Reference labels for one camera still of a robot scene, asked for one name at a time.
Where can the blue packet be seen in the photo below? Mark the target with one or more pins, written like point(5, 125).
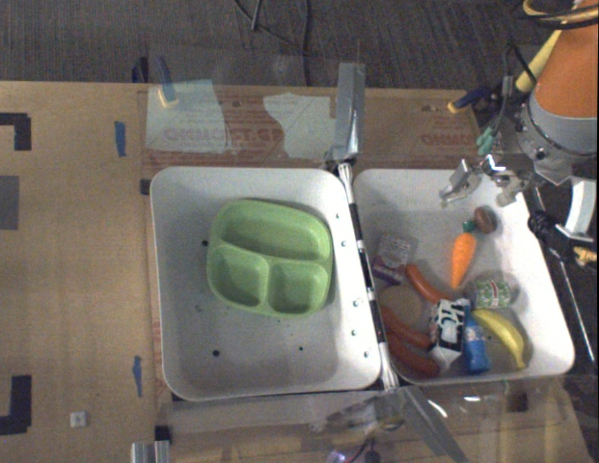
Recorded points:
point(476, 350)

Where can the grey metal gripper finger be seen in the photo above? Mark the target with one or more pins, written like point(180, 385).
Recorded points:
point(510, 192)
point(457, 181)

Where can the yellow banana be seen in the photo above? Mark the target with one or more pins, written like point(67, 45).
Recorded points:
point(504, 331)

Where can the green divided plate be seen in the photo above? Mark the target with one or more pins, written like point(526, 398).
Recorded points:
point(241, 229)

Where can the purple small packet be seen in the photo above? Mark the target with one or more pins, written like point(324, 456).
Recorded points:
point(387, 273)

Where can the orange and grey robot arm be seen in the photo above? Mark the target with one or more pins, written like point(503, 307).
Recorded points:
point(571, 65)

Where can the red-orange sausage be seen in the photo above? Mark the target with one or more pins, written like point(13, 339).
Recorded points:
point(407, 331)
point(424, 285)
point(412, 357)

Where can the white plastic tray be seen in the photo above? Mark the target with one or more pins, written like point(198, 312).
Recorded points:
point(260, 355)
point(415, 200)

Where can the brown round biscuit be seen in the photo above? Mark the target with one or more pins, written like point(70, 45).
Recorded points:
point(400, 305)

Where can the orange carrot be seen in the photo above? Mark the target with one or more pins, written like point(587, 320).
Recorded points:
point(462, 258)

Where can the brown cardboard board red print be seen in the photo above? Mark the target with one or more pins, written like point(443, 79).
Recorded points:
point(400, 128)

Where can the brown round toy kiwi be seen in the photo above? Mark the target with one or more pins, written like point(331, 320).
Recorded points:
point(485, 220)

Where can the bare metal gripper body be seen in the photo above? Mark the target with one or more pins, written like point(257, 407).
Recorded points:
point(550, 164)

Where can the green and white can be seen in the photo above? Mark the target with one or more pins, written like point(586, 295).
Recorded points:
point(493, 293)

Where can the black and white carton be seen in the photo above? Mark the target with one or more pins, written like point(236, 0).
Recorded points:
point(448, 326)

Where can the small white square piece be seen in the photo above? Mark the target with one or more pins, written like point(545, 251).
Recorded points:
point(78, 419)

